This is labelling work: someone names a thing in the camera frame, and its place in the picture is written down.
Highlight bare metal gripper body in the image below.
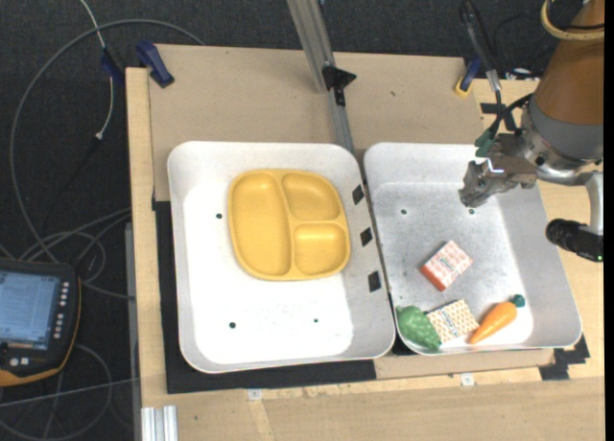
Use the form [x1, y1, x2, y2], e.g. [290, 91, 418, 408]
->
[487, 133, 602, 190]

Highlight white plastic tray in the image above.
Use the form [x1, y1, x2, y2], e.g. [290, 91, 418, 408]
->
[362, 141, 584, 357]
[166, 140, 397, 375]

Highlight orange and white carton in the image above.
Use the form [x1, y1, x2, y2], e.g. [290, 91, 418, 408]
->
[419, 239, 475, 293]

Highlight white patterned carton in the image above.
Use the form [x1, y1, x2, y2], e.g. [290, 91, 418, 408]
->
[425, 298, 482, 346]

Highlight orange carrot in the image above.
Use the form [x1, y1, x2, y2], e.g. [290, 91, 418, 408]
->
[468, 293, 528, 346]

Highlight green grapes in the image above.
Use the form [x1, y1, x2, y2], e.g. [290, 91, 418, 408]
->
[394, 304, 443, 353]

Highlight yellow divided plate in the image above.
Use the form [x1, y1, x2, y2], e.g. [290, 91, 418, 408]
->
[226, 168, 352, 283]

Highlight brown cardboard board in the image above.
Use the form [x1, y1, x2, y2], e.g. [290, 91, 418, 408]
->
[146, 43, 557, 381]

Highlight black cylinder on white bracket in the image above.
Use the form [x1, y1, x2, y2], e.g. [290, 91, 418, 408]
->
[545, 171, 605, 264]

